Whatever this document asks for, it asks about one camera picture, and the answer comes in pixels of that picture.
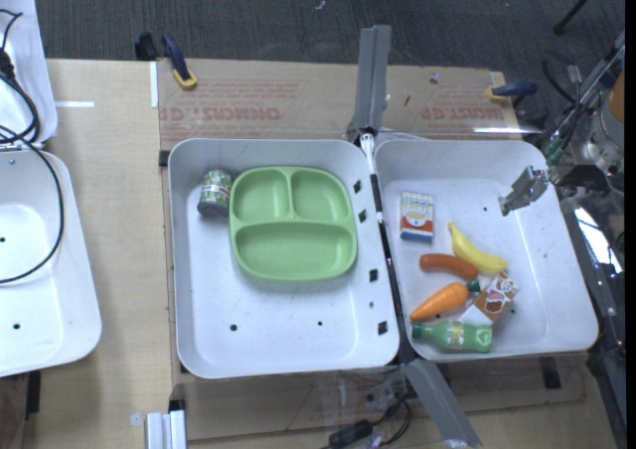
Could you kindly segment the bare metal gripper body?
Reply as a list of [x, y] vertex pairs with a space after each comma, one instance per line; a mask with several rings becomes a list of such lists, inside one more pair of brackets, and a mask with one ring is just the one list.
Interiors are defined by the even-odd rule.
[[624, 191], [623, 151], [601, 134], [572, 138], [555, 161], [549, 166], [549, 178], [557, 186]]

